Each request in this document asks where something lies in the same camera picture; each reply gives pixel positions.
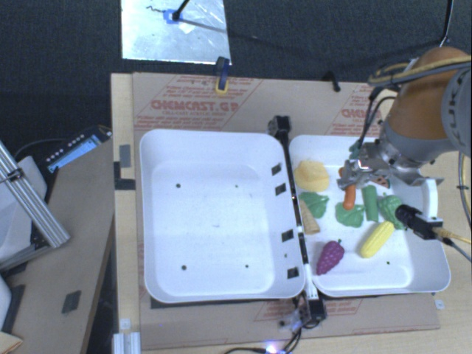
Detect green lettuce leaf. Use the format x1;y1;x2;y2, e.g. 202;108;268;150
334;201;367;229
298;191;330;219

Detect green cucumber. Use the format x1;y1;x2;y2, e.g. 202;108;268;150
361;184;380;223

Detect tan ice cream cone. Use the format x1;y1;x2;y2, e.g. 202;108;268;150
298;198;322;235

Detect orange carrot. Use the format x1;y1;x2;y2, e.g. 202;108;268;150
342;184;357;211

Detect white plastic tray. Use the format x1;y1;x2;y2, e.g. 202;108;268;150
288;134;452;298
139;128;308;305

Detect black cylinder on white bracket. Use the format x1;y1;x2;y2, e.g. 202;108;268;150
395;177;445;240

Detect purple grapes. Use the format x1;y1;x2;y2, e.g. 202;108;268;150
316;238;346;277

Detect brown cardboard board red print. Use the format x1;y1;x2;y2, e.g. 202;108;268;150
131;72;442;350

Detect yellow lumpy toy food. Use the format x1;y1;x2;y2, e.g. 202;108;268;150
294;160;330;192

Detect yellow corn cob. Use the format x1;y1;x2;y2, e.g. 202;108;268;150
359;220;396;259

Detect thin black and white rod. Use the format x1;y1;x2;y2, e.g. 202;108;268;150
279;131;319;302

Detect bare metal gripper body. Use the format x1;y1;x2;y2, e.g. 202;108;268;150
354;141;403;181

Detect green bell pepper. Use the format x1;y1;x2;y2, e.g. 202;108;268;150
377;193;407;231

